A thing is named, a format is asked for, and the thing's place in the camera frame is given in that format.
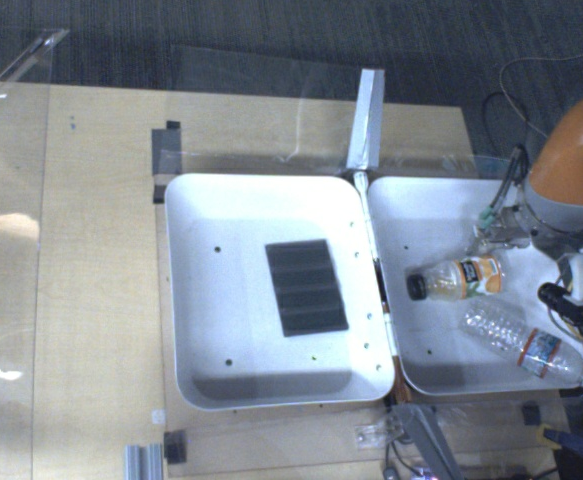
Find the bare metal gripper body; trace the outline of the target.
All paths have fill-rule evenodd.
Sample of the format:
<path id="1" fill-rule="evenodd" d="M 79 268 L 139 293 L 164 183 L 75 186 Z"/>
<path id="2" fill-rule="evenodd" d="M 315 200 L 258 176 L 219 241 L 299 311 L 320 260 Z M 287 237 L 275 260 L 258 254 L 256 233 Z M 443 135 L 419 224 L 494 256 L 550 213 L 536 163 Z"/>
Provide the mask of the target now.
<path id="1" fill-rule="evenodd" d="M 515 240 L 517 247 L 531 245 L 535 224 L 524 206 L 505 206 L 495 213 L 490 225 L 491 239 Z"/>

